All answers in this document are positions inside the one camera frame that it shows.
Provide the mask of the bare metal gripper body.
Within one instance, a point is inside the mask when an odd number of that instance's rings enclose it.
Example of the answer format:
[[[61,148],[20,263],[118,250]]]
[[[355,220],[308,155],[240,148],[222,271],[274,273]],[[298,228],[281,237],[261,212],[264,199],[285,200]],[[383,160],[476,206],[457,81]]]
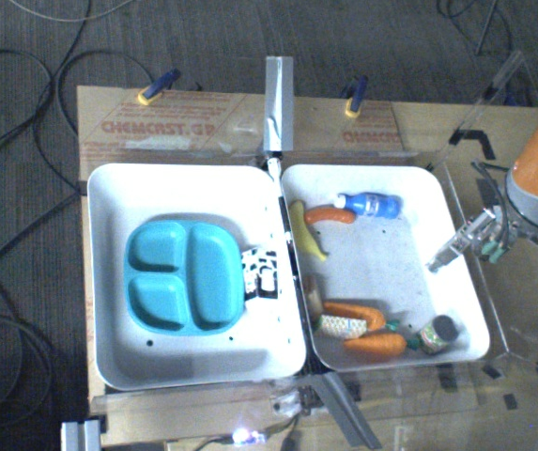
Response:
[[[463,254],[501,255],[508,239],[508,219],[501,206],[484,208],[467,220],[455,236],[455,250]]]

